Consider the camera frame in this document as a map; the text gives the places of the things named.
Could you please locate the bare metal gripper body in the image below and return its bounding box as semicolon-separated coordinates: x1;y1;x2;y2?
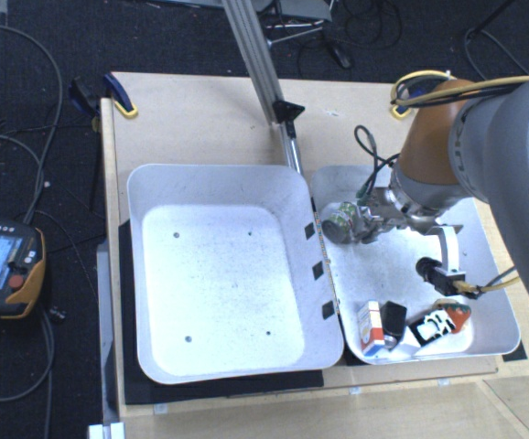
364;187;439;242

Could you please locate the green and white can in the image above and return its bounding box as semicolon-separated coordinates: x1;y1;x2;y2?
320;201;362;245

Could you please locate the white plastic tray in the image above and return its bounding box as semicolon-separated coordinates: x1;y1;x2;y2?
309;165;522;367
126;163;345;386

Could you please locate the orange and white carton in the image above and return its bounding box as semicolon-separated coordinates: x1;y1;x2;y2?
356;300;387;358

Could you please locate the black and white packet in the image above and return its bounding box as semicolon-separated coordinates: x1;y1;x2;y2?
407;308;458;348

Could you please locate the red toy strawberry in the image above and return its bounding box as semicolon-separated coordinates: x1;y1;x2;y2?
441;301;473;335

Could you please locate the pale wood board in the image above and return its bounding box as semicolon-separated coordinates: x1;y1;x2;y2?
101;71;529;419

